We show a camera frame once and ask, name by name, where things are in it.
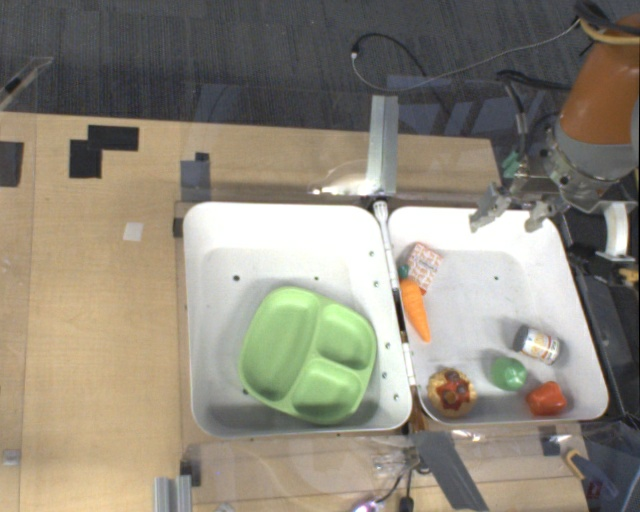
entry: toy pastry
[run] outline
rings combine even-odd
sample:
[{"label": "toy pastry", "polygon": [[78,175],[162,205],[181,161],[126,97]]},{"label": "toy pastry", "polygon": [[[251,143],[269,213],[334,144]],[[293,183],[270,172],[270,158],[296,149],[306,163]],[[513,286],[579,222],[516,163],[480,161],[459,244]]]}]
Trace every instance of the toy pastry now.
[{"label": "toy pastry", "polygon": [[469,378],[454,368],[445,368],[429,377],[427,396],[438,412],[447,418],[464,416],[478,399]]}]

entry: orange carrot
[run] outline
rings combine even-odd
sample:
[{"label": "orange carrot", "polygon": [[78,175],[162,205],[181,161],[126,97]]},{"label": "orange carrot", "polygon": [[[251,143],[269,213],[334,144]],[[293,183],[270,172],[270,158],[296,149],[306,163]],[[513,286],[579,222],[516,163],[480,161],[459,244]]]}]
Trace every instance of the orange carrot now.
[{"label": "orange carrot", "polygon": [[418,334],[420,334],[420,337],[424,341],[431,341],[431,331],[429,330],[427,312],[422,302],[420,286],[411,279],[402,279],[400,281],[400,292],[402,295],[402,306],[411,325],[418,331]]}]

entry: green plastic tray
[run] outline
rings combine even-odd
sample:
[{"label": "green plastic tray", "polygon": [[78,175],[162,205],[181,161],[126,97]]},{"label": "green plastic tray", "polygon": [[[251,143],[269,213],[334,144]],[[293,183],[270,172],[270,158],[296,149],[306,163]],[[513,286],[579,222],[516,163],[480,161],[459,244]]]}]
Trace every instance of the green plastic tray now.
[{"label": "green plastic tray", "polygon": [[341,423],[362,401],[376,358],[369,322],[327,297],[278,288],[262,301],[240,353],[250,395],[319,425]]}]

